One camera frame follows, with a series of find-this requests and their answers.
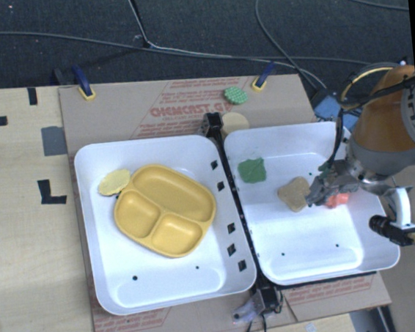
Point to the tan toy bread slice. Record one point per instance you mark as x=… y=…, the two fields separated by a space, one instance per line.
x=293 y=195

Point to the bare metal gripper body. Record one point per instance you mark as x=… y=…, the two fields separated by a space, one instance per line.
x=343 y=181

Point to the green toy lettuce leaf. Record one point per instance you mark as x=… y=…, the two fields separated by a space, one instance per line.
x=252 y=171

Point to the white plastic tray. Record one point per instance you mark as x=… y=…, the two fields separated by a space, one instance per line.
x=160 y=280
x=311 y=239

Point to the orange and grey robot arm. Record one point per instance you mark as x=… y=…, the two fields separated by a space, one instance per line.
x=384 y=128

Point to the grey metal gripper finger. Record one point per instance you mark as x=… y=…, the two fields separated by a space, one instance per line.
x=318 y=185
x=315 y=199

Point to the orange toy food piece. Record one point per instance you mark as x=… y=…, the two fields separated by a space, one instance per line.
x=338 y=201

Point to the tan round flat disc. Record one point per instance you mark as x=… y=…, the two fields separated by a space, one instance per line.
x=236 y=121

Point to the yellow toy lettuce leaf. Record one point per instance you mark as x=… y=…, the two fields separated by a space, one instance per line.
x=112 y=183

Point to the green checkered round biscuit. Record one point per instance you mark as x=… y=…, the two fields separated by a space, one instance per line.
x=236 y=95

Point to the black cylinder on white bracket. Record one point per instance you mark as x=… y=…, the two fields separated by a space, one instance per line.
x=400 y=215

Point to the brown cardboard board red print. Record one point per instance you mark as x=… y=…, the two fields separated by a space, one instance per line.
x=142 y=109

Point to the yellow divided plate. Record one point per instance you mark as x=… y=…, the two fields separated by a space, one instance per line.
x=167 y=206

